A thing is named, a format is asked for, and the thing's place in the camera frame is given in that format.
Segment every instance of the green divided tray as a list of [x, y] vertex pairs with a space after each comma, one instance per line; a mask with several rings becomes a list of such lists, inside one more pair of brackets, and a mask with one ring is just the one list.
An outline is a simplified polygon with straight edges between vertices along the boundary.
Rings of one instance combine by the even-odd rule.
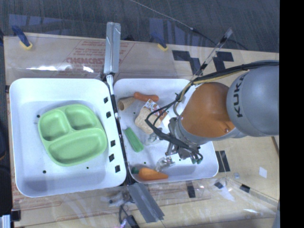
[[38, 129], [48, 155], [61, 166], [86, 162], [102, 154], [108, 145], [99, 119], [83, 104], [70, 104], [44, 113]]

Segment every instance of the black hole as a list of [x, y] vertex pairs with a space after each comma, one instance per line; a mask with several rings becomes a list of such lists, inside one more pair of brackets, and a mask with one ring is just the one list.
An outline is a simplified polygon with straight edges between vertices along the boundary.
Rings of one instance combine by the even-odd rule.
[[119, 165], [116, 165], [115, 166], [115, 172], [119, 172], [120, 171], [120, 166]]
[[109, 156], [109, 161], [111, 162], [112, 160], [114, 160], [114, 154], [111, 154], [111, 155]]

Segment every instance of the green plate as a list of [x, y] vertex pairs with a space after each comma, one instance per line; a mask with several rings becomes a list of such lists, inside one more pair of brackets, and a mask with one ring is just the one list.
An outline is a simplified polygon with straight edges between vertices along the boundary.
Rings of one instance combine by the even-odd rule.
[[108, 145], [99, 119], [83, 104], [70, 104], [44, 113], [38, 129], [50, 158], [62, 166], [86, 162], [103, 153]]

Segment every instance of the white plastic tray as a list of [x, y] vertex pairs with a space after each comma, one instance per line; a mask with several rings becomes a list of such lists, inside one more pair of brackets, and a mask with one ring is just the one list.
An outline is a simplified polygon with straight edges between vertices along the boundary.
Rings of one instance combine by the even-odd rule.
[[[134, 92], [136, 91], [146, 95], [158, 95], [160, 99], [157, 104], [162, 107], [172, 102], [176, 97], [176, 93], [178, 94], [188, 82], [189, 81], [185, 79], [121, 79], [115, 83], [114, 92], [117, 101], [120, 98], [133, 96]], [[178, 105], [178, 113], [182, 112], [193, 91], [194, 88], [191, 87], [186, 93], [185, 101]], [[122, 129], [131, 127], [141, 142], [145, 143], [149, 135], [137, 127], [134, 123], [143, 105], [144, 102], [137, 100], [127, 109], [123, 111], [118, 110], [118, 114], [121, 118], [120, 121]], [[176, 116], [172, 108], [168, 109], [168, 111], [168, 114], [160, 125], [164, 133], [169, 132], [168, 123], [170, 118]], [[163, 140], [155, 145], [144, 145], [144, 150], [141, 152], [135, 152], [130, 146], [127, 137], [125, 135], [123, 136], [130, 169], [134, 166], [145, 166], [154, 169], [156, 162], [161, 157], [165, 157], [165, 152], [167, 151], [169, 144], [168, 141]], [[211, 178], [215, 176], [218, 173], [219, 164], [212, 142], [202, 145], [199, 151], [203, 155], [203, 161], [200, 164], [192, 164], [189, 158], [180, 160], [178, 154], [172, 155], [171, 157], [176, 164], [162, 170], [162, 172], [168, 174], [168, 179], [144, 181], [141, 180], [137, 174], [133, 174], [133, 178], [142, 183], [161, 183], [189, 181], [194, 179]]]
[[[16, 185], [22, 194], [40, 197], [116, 187], [123, 183], [126, 177], [124, 158], [109, 90], [102, 81], [24, 78], [12, 83], [9, 95]], [[108, 147], [90, 161], [59, 166], [49, 158], [40, 139], [37, 116], [74, 103], [84, 104], [94, 111], [106, 132]]]

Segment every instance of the carrot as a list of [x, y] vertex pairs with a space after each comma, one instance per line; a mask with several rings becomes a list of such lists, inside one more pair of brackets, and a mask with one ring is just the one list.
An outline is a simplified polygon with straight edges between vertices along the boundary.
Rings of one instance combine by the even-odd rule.
[[164, 173], [161, 173], [161, 172], [158, 172], [153, 169], [146, 168], [146, 167], [140, 168], [138, 175], [140, 178], [142, 178], [146, 181], [168, 178], [167, 174], [164, 174]]
[[133, 97], [140, 101], [148, 101], [149, 99], [153, 100], [154, 102], [157, 102], [160, 98], [157, 95], [144, 95], [139, 92], [135, 92]]

